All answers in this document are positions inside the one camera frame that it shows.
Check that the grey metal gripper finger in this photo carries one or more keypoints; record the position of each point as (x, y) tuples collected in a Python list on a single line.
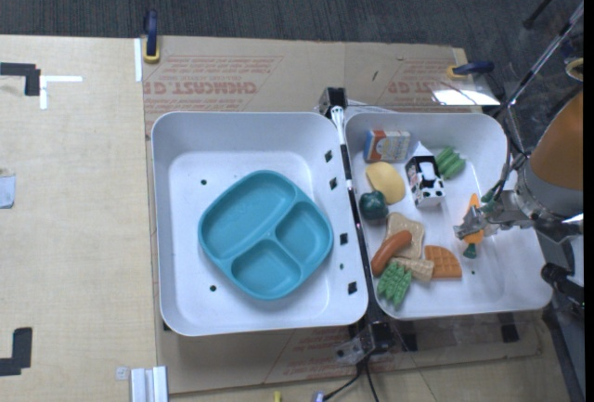
[(464, 230), (477, 215)]

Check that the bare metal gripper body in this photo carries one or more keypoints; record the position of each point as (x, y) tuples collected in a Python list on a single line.
[(508, 211)]

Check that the orange carrot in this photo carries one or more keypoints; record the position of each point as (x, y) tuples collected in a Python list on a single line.
[(474, 238)]

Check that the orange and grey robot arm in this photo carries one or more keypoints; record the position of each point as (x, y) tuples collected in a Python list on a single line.
[(559, 145)]

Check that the orange waffle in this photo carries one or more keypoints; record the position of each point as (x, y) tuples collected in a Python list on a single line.
[(443, 263)]

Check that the beige bread slice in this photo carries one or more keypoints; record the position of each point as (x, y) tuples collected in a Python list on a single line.
[(414, 227)]

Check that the white plastic tray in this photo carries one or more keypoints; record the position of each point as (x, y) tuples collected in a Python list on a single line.
[(501, 270), (185, 214)]

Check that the black and white milk carton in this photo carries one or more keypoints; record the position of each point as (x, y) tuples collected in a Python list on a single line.
[(426, 186)]

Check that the beige wafer biscuit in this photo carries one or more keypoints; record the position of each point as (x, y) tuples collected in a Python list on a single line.
[(420, 269)]

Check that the green pea pods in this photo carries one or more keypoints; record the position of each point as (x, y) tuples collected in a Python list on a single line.
[(394, 284), (450, 162)]

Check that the orange sausage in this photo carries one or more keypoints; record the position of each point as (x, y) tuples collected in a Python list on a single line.
[(390, 251)]

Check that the yellow potato chip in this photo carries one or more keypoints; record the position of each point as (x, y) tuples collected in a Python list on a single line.
[(386, 181)]

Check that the dark green bell pepper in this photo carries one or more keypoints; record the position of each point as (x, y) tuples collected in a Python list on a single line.
[(372, 205)]

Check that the blue and orange carton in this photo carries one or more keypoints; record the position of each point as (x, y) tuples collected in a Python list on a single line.
[(386, 146)]

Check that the thin black and white rod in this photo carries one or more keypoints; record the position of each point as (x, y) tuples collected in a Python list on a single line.
[(345, 159)]

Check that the blue divided plate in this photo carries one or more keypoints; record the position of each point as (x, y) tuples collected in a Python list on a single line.
[(250, 214)]

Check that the brown cardboard board red print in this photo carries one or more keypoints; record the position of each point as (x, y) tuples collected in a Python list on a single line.
[(260, 75)]

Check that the black cylinder on white bracket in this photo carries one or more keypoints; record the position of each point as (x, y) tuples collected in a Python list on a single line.
[(564, 247)]

